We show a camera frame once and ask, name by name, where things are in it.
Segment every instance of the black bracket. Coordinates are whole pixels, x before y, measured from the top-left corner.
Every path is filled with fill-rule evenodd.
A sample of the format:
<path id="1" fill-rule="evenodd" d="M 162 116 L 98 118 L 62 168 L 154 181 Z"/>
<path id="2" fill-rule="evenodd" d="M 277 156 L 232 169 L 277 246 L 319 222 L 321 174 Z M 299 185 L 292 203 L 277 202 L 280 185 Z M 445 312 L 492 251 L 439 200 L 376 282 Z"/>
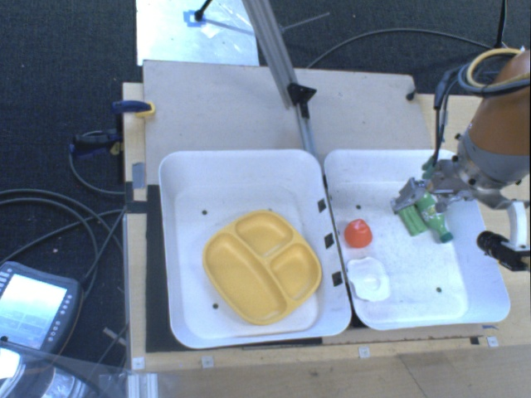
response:
<path id="1" fill-rule="evenodd" d="M 310 89 L 310 87 L 304 85 L 291 83 L 288 85 L 288 93 L 290 94 L 291 103 L 299 105 L 301 116 L 305 119 L 309 119 L 308 102 L 314 97 L 317 90 Z"/>

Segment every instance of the yellow divided plate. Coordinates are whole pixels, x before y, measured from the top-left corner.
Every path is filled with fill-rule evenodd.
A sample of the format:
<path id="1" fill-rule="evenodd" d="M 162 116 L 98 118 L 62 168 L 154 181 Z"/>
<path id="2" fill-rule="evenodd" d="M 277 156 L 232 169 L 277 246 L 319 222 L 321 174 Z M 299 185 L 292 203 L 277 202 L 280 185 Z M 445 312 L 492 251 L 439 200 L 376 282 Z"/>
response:
<path id="1" fill-rule="evenodd" d="M 272 324 L 319 287 L 321 265 L 282 216 L 254 211 L 218 231 L 202 264 L 219 294 L 246 321 Z"/>

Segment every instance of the transparent plastic sheet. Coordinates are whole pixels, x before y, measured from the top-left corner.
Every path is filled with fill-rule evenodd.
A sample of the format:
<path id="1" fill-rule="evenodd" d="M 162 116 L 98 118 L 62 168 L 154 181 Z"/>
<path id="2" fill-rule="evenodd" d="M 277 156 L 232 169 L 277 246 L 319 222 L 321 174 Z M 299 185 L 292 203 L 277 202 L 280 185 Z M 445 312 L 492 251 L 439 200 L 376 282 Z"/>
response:
<path id="1" fill-rule="evenodd" d="M 137 64 L 144 60 L 258 66 L 255 33 L 241 0 L 136 0 Z"/>
<path id="2" fill-rule="evenodd" d="M 0 398 L 121 398 L 129 371 L 0 342 Z"/>

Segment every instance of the red object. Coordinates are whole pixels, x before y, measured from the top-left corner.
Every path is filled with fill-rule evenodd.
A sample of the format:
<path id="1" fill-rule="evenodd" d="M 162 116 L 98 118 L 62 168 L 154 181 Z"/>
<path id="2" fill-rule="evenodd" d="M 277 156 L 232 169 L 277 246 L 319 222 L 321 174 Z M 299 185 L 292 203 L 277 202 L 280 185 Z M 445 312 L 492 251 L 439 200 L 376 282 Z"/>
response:
<path id="1" fill-rule="evenodd" d="M 345 228 L 344 237 L 353 248 L 364 248 L 373 241 L 373 233 L 364 220 L 350 221 Z"/>

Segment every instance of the wooden table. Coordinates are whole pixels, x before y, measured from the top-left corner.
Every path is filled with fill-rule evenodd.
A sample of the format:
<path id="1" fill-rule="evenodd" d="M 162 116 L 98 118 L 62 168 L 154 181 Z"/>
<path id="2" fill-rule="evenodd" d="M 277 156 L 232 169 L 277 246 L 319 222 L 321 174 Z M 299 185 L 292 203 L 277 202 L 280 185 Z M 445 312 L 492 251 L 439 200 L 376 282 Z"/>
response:
<path id="1" fill-rule="evenodd" d="M 125 84 L 124 98 L 142 100 L 144 85 Z M 464 131 L 479 101 L 463 96 L 450 99 L 444 148 L 455 150 L 452 138 Z M 433 143 L 432 96 L 417 95 L 411 104 L 420 108 Z M 145 123 L 145 119 L 133 114 L 124 116 L 127 182 L 133 179 L 133 165 L 146 160 L 149 143 Z M 520 186 L 509 187 L 505 194 L 529 199 L 529 177 Z M 133 195 L 135 201 L 145 201 L 145 187 L 135 188 Z M 484 207 L 481 210 L 488 229 L 509 234 L 504 212 Z M 216 397 L 494 397 L 521 396 L 518 393 L 523 394 L 531 386 L 529 376 L 519 376 L 531 363 L 529 273 L 506 269 L 501 270 L 511 310 L 503 322 L 493 326 L 440 326 L 391 332 L 365 328 L 325 338 L 319 346 L 146 352 L 145 232 L 146 215 L 129 213 L 125 261 L 129 355 L 134 370 L 159 373 L 161 396 L 176 396 L 178 391 L 178 396 Z"/>

